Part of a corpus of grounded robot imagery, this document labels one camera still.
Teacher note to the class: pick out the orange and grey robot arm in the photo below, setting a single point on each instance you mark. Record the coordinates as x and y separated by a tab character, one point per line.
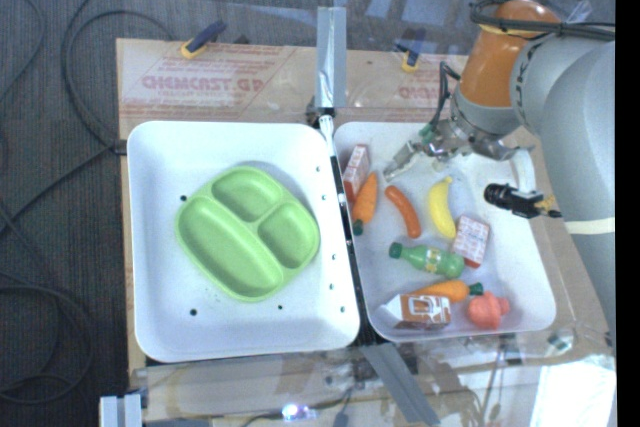
565	100

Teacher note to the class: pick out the orange sausage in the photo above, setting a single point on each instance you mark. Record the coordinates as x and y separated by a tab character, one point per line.
405	212

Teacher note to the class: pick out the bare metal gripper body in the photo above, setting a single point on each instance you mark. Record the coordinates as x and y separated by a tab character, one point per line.
462	141

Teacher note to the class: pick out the black cylinder on white bracket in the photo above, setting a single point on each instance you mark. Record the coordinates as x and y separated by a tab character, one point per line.
515	197

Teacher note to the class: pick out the green bottle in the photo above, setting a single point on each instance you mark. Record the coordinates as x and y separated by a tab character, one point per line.
435	260

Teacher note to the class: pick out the orange toy pepper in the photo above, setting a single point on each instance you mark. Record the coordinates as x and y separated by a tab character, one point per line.
487	311

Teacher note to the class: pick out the orange carrot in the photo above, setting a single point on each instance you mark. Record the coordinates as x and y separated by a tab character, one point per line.
366	201
447	290

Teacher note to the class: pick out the green divided plate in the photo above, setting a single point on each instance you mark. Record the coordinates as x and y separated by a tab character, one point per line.
235	240

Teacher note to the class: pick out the yellow banana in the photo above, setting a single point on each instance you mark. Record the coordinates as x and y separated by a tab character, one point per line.
442	210

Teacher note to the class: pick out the brown cardboard board red print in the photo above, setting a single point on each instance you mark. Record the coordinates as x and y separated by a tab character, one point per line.
210	80

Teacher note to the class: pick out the white plastic tray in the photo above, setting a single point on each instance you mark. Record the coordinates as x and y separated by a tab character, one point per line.
165	265
510	275

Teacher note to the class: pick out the orange and white carton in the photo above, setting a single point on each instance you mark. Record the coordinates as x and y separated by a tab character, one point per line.
425	311

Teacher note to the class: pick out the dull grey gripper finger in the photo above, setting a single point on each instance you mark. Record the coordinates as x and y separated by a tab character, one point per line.
400	160

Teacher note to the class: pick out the red and white carton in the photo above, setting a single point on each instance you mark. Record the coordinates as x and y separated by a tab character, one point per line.
471	240
356	170

